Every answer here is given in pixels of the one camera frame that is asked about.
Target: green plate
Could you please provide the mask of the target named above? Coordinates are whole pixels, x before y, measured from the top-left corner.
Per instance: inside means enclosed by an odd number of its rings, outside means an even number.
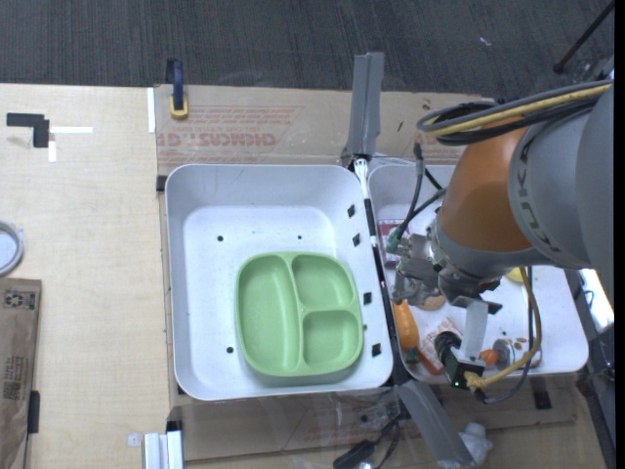
[[[236,279],[236,329],[245,360],[265,375],[320,375],[350,366],[362,349],[354,279],[334,257],[273,252]]]

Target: black camera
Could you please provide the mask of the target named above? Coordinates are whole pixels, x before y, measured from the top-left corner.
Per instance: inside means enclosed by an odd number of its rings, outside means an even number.
[[[484,372],[485,364],[481,358],[467,359],[460,356],[462,340],[457,334],[445,331],[434,339],[434,348],[440,362],[445,367],[445,376],[452,387],[469,389],[465,372],[472,371],[479,375]]]

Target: wooden table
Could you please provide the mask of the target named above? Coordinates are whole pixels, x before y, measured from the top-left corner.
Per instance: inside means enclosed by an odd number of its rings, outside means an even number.
[[[0,126],[0,217],[23,230],[25,252],[11,277],[43,282],[34,384],[41,410],[28,467],[139,468],[135,440],[163,432],[170,411],[147,89],[2,85],[0,100],[4,112],[44,114],[51,126],[93,127],[57,134],[50,162],[47,149],[32,146],[30,129]],[[586,403],[572,383],[565,390],[574,421],[489,432],[486,467],[511,459],[517,468],[603,467]],[[307,460],[325,466],[344,451],[320,450]],[[286,468],[302,457],[193,466]],[[438,467],[420,439],[402,443],[394,457]]]

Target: white plastic tray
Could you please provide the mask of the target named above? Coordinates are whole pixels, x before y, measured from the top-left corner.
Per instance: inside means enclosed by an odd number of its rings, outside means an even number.
[[[174,368],[187,394],[214,401],[360,390],[388,380],[391,343],[353,173],[338,165],[193,164],[170,174],[165,196]],[[240,353],[236,274],[254,255],[285,250],[332,255],[352,271],[363,348],[349,368],[318,377],[268,377]]]
[[[442,186],[447,186],[453,168],[448,165],[435,165],[430,166],[429,170]],[[376,221],[403,219],[415,186],[414,163],[383,164],[375,168],[369,175],[369,188]],[[434,186],[424,178],[419,203],[435,192]],[[415,217],[409,224],[409,230],[423,235],[434,220],[438,206],[440,201]],[[391,292],[395,283],[395,271],[385,269],[385,277]],[[533,285],[541,314],[543,342],[541,363],[529,373],[540,375],[577,371],[588,360],[588,341],[563,270],[547,266],[534,267]],[[496,339],[512,339],[514,343],[518,338],[527,337],[527,296],[521,284],[504,277],[497,289],[485,292],[483,298],[503,306],[496,315],[488,317],[484,349],[490,347]],[[450,319],[461,332],[464,330],[467,311],[447,302],[434,311],[415,307],[411,307],[411,310],[422,338],[434,332],[446,319]],[[527,350],[527,344],[522,344],[522,347],[523,349],[517,351],[516,359]],[[420,363],[415,367],[408,367],[408,371],[415,378],[428,383],[446,382],[444,375],[432,375]],[[490,373],[492,371],[487,370],[484,376]]]

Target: metal ring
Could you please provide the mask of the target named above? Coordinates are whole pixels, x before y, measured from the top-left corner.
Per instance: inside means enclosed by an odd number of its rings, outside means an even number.
[[[13,257],[4,266],[0,266],[0,277],[10,273],[19,263],[23,255],[23,241],[21,240],[20,232],[13,226],[0,220],[0,232],[6,232],[16,243],[16,252]]]

